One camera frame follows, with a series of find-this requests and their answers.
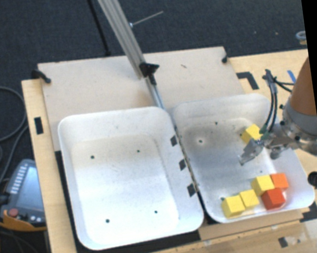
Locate orange cube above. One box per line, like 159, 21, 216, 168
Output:
270, 172, 290, 191

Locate pale wooden board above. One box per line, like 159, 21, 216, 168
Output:
37, 29, 307, 253

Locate white plastic tray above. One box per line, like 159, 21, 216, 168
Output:
56, 98, 208, 253
169, 85, 317, 229

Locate yellow cube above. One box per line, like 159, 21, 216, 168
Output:
220, 194, 246, 219
238, 123, 264, 145
250, 174, 276, 197
239, 188, 260, 210

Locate red cube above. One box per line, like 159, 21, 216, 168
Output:
260, 186, 288, 212

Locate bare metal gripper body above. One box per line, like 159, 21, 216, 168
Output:
260, 116, 317, 164

